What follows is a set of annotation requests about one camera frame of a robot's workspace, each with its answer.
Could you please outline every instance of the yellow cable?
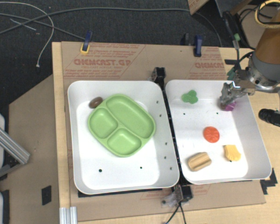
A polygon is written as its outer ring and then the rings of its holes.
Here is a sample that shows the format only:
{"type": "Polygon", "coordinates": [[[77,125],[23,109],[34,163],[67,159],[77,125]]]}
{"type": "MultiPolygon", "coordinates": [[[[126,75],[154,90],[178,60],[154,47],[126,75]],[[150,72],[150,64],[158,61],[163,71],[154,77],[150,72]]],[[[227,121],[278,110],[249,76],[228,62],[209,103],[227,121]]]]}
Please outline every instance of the yellow cable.
{"type": "Polygon", "coordinates": [[[263,24],[261,21],[259,21],[258,19],[258,11],[260,11],[264,6],[271,4],[271,3],[279,3],[280,4],[280,0],[268,0],[263,2],[258,9],[256,9],[255,11],[255,21],[261,25],[264,28],[280,28],[280,24],[276,24],[276,25],[269,25],[269,24],[263,24]]]}

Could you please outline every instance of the wooden table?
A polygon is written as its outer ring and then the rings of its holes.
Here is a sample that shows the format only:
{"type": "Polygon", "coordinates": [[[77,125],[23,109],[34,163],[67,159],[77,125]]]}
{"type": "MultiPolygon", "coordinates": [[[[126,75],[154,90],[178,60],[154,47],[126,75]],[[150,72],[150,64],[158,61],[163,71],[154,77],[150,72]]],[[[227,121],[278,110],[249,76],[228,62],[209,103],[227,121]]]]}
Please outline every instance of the wooden table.
{"type": "MultiPolygon", "coordinates": [[[[248,49],[240,51],[241,56],[247,53],[248,49]]],[[[64,90],[63,90],[63,69],[62,69],[62,47],[61,43],[52,43],[53,52],[53,75],[54,75],[54,93],[55,93],[55,114],[56,114],[56,145],[58,158],[58,179],[59,179],[59,204],[60,207],[69,208],[70,204],[70,186],[68,172],[68,153],[66,146],[66,127],[64,115],[64,90]]],[[[220,48],[223,59],[235,59],[236,53],[232,48],[220,48]]],[[[196,210],[185,213],[187,223],[191,224],[280,224],[280,128],[267,124],[258,118],[258,111],[262,108],[278,109],[279,97],[277,94],[265,94],[256,92],[250,97],[253,111],[259,125],[267,152],[277,176],[278,184],[276,187],[268,189],[268,195],[265,196],[266,203],[262,205],[229,207],[210,210],[196,210]]],[[[171,213],[156,214],[139,217],[125,217],[107,220],[87,221],[83,223],[91,224],[137,224],[153,223],[161,224],[166,222],[171,213]]],[[[170,222],[183,223],[182,214],[178,212],[170,222]]]]}

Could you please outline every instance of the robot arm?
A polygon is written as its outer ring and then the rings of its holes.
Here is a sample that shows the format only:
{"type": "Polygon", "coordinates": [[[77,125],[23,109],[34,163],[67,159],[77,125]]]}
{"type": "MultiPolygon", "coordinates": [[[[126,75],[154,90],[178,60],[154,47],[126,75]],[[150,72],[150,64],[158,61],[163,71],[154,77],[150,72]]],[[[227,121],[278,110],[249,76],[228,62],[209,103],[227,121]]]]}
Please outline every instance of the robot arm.
{"type": "MultiPolygon", "coordinates": [[[[280,4],[279,0],[270,0],[261,4],[259,10],[273,2],[280,4]]],[[[257,17],[259,10],[255,13],[258,23],[260,23],[257,17]]],[[[246,94],[253,95],[255,91],[278,93],[280,97],[280,7],[269,24],[264,24],[266,29],[249,58],[246,69],[236,70],[232,82],[224,83],[220,97],[221,109],[232,110],[229,107],[234,107],[237,98],[246,94]]],[[[280,126],[280,109],[279,111],[262,109],[259,118],[280,126]]]]}

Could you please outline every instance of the black fabric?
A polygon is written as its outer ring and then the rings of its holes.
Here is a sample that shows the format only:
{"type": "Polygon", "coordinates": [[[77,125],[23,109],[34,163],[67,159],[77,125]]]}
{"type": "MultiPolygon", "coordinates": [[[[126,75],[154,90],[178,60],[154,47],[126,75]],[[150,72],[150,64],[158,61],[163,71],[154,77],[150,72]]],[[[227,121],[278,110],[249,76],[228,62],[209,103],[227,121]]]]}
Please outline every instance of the black fabric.
{"type": "MultiPolygon", "coordinates": [[[[0,0],[29,3],[47,13],[78,7],[127,7],[127,8],[182,8],[188,9],[187,0],[0,0]]],[[[0,4],[0,12],[34,18],[42,15],[35,8],[0,4]]],[[[214,0],[210,0],[199,11],[217,29],[223,46],[231,47],[224,23],[214,0]]],[[[203,46],[219,46],[216,33],[201,16],[187,12],[131,12],[110,10],[88,10],[52,16],[54,25],[78,36],[93,31],[95,42],[142,43],[179,45],[185,33],[190,42],[195,35],[203,37],[203,46]]],[[[40,20],[49,24],[48,18],[40,20]]],[[[16,25],[10,17],[0,16],[0,31],[16,25]]],[[[0,110],[52,74],[51,44],[40,60],[40,72],[35,65],[38,56],[51,34],[51,29],[36,23],[27,24],[36,31],[19,27],[0,35],[0,110]]],[[[53,42],[82,41],[55,31],[53,42]]]]}

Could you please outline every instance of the green plate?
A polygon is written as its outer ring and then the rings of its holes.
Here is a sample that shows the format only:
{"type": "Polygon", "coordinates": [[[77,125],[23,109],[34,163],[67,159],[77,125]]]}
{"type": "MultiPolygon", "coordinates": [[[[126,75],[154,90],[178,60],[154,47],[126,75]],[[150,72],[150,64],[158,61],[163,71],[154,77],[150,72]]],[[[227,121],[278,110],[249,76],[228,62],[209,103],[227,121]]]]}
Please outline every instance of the green plate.
{"type": "Polygon", "coordinates": [[[126,95],[104,100],[88,118],[91,134],[120,157],[138,152],[154,135],[155,121],[139,104],[126,95]]]}

